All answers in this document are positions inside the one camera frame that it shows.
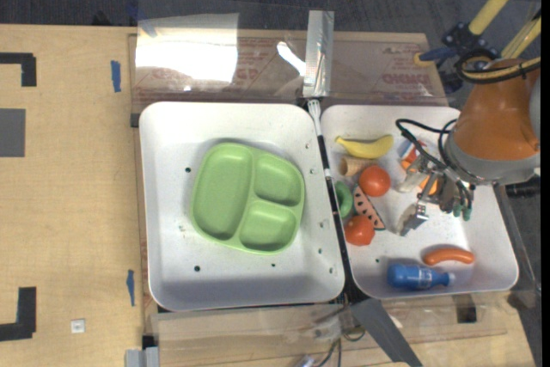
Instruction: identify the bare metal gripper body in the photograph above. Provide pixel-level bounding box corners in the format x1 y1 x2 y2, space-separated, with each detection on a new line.
414 153 474 215

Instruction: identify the orange carrot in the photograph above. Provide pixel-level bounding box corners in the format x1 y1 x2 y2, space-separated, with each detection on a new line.
400 157 440 196

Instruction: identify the white plastic tray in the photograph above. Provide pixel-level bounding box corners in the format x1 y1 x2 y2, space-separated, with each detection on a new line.
320 104 521 301
137 101 346 313

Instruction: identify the white blue red carton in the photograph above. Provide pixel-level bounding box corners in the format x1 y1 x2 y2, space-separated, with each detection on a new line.
396 137 427 162

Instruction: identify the orange round fruit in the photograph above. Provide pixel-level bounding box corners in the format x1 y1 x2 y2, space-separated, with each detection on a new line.
358 164 392 199

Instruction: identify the red watermelon slice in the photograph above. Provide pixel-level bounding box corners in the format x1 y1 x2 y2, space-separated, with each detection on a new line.
351 184 387 232

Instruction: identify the orange sausage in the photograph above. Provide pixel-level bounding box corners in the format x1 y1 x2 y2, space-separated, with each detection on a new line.
422 247 476 267

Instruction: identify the blue bottle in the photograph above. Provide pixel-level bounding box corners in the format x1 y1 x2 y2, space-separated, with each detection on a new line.
386 262 457 291

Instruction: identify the red tomato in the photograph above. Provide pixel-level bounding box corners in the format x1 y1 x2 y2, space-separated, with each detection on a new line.
343 214 376 248

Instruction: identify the yellow banana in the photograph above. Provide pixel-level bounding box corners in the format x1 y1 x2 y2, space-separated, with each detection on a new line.
334 133 395 161

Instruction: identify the tan ice cream cone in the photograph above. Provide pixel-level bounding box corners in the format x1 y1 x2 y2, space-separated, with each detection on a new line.
338 155 376 178

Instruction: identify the green doughnut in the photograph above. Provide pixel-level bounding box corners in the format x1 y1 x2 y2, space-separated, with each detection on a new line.
333 180 355 220

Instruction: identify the green divided plate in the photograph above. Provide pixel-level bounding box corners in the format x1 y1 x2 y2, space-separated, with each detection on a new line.
188 141 307 256

